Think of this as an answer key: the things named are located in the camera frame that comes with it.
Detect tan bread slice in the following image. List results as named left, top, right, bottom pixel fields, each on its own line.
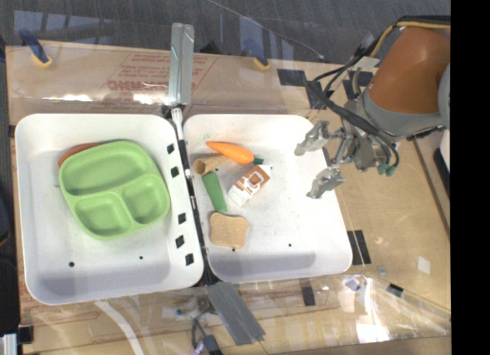
left=208, top=211, right=250, bottom=250

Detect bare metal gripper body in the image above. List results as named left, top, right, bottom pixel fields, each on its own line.
left=328, top=101, right=388, bottom=173

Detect white plastic tray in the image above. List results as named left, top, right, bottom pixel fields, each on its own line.
left=182, top=113, right=354, bottom=285
left=14, top=112, right=205, bottom=306

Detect black cylinder on white bracket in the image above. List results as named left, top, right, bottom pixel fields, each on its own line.
left=346, top=31, right=382, bottom=79

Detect green cucumber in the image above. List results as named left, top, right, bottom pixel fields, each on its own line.
left=201, top=171, right=229, bottom=213

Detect tan ice cream cone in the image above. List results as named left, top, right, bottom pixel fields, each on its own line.
left=192, top=154, right=229, bottom=176

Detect orange carrot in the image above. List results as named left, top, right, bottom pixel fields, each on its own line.
left=205, top=140, right=265, bottom=166

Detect brown cardboard board, red print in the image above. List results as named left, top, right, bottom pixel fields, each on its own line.
left=5, top=39, right=452, bottom=355

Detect brown and white carton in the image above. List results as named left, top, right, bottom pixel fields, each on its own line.
left=227, top=164, right=273, bottom=208

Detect orange sausage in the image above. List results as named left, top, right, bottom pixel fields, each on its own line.
left=57, top=142, right=105, bottom=168

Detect green divided plate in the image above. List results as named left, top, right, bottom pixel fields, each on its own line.
left=58, top=139, right=172, bottom=242

